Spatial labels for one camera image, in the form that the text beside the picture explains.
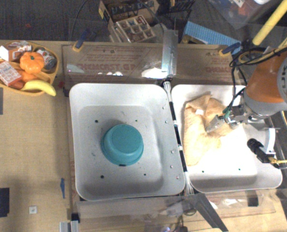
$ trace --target beige towel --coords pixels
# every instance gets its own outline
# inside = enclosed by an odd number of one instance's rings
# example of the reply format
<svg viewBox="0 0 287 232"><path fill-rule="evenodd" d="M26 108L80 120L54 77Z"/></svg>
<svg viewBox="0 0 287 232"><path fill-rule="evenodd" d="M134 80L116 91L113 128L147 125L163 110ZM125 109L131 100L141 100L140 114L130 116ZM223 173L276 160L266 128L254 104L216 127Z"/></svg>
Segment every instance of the beige towel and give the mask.
<svg viewBox="0 0 287 232"><path fill-rule="evenodd" d="M232 131L228 124L209 134L205 130L215 115L221 114L224 108L225 106L211 98L211 95L203 95L186 104L183 137L186 165L196 165L209 149L221 146L220 137Z"/></svg>

